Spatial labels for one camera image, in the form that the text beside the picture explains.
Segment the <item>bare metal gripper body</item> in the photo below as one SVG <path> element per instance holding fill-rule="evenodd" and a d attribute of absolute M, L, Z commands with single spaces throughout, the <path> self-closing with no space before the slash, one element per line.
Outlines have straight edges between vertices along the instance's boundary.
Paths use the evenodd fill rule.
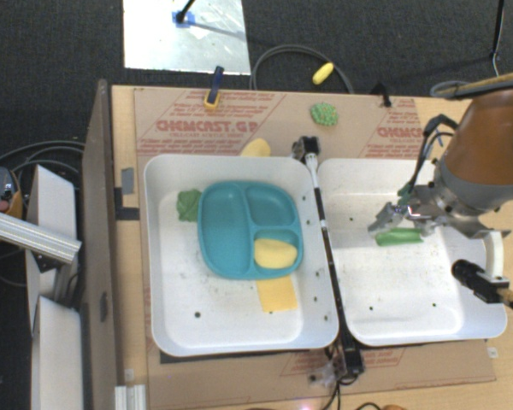
<path fill-rule="evenodd" d="M 437 222 L 436 228 L 449 226 L 467 238 L 482 238 L 492 231 L 491 227 L 481 223 L 480 217 L 498 210 L 510 199 L 508 185 L 406 184 L 399 191 L 399 203 L 408 208 L 408 219 L 430 218 Z"/>

